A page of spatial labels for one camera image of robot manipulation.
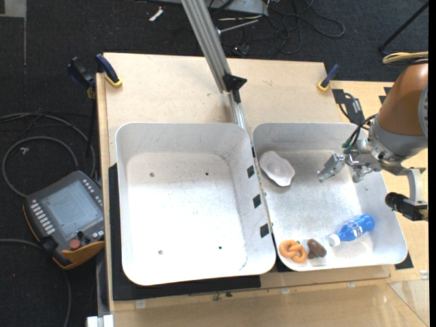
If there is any white fried egg toy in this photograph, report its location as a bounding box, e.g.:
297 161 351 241
259 150 296 187

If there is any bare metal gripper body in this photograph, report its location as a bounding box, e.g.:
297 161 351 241
345 138 423 177

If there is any orange pretzel toy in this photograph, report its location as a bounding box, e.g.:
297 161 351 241
279 239 309 264

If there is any white plastic tray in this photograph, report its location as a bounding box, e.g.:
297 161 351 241
114 121 277 287
252 122 409 273

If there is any pale wood board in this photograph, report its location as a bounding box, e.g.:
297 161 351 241
103 52 392 312

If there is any black cylinder on white bracket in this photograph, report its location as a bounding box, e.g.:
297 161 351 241
385 168 429 222

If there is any brown lumpy toy food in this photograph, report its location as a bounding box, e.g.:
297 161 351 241
307 238 328 260

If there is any blue bottle with white cap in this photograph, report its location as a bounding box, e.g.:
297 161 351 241
328 213 376 247

